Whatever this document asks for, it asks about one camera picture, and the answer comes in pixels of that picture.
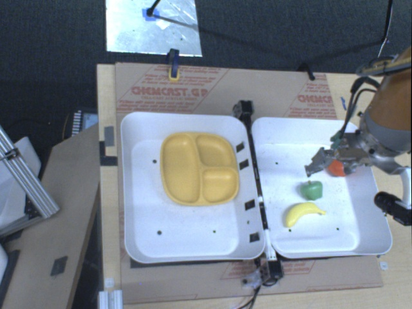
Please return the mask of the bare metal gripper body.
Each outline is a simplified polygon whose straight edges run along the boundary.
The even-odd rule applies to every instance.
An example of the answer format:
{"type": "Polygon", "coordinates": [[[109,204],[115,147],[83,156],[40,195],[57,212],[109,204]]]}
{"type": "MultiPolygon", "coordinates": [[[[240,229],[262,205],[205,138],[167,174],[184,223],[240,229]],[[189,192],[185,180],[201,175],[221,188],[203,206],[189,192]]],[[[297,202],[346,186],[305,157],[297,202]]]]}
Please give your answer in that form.
{"type": "Polygon", "coordinates": [[[400,165],[395,158],[404,153],[389,148],[373,135],[363,131],[345,133],[339,144],[334,143],[335,159],[332,165],[342,170],[347,160],[364,160],[366,167],[377,167],[386,174],[401,174],[406,166],[400,165]]]}

